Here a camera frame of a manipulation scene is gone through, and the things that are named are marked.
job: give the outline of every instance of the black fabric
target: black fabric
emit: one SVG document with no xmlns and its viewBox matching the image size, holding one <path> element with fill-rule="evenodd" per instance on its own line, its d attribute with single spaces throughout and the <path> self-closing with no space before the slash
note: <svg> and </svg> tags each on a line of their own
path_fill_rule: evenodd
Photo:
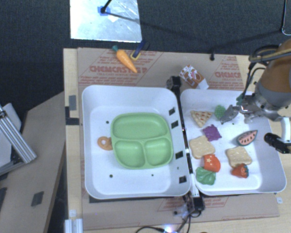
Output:
<svg viewBox="0 0 291 233">
<path fill-rule="evenodd" d="M 279 31 L 284 0 L 137 1 L 149 50 L 250 54 L 289 38 Z M 289 33 L 291 0 L 287 6 Z M 112 45 L 70 39 L 69 0 L 0 0 L 0 103 L 22 117 L 63 91 L 63 48 Z"/>
</svg>

